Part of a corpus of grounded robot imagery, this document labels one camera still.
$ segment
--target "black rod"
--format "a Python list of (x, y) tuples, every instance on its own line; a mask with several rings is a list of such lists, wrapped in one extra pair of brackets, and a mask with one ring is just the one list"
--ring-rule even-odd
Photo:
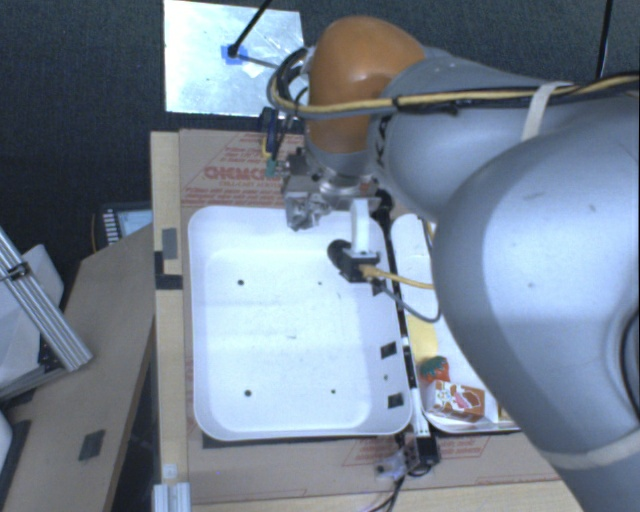
[(596, 80), (602, 78), (604, 64), (607, 60), (607, 46), (609, 44), (609, 26), (611, 25), (611, 11), (613, 11), (613, 0), (607, 0), (604, 8), (604, 19), (602, 20), (602, 32), (600, 33), (600, 50), (598, 51), (598, 65), (596, 67)]
[(237, 57), (238, 50), (240, 50), (240, 45), (249, 35), (249, 32), (251, 32), (255, 24), (258, 23), (258, 20), (262, 17), (262, 15), (264, 14), (264, 11), (267, 10), (267, 8), (269, 7), (272, 1), (273, 0), (264, 0), (264, 2), (262, 2), (262, 5), (258, 9), (258, 12), (254, 14), (253, 18), (251, 18), (251, 21), (242, 31), (242, 34), (240, 34), (240, 37), (238, 38), (238, 40), (235, 43), (233, 43), (231, 46), (229, 46), (227, 50), (229, 57), (231, 57), (232, 59), (235, 59)]

